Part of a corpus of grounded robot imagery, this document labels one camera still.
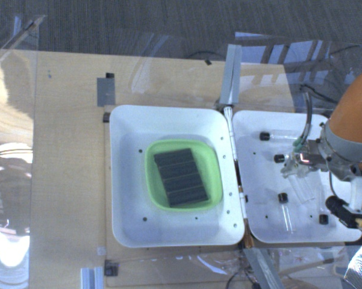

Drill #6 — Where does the clear plastic bottle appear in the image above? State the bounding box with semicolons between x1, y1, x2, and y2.
289;175;316;205

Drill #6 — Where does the green square bowl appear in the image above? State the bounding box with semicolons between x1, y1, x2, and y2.
144;139;224;213

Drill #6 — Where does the black cylinder on white bracket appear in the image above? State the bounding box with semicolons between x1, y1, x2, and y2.
325;175;362;229

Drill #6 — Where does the black ribbed block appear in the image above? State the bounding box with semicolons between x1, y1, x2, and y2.
153;148;210;209

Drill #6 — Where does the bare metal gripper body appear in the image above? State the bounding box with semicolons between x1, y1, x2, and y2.
298;138;332;172

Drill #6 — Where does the white plastic tray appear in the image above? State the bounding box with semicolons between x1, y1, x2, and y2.
108;104;246;249
231;110;362;244

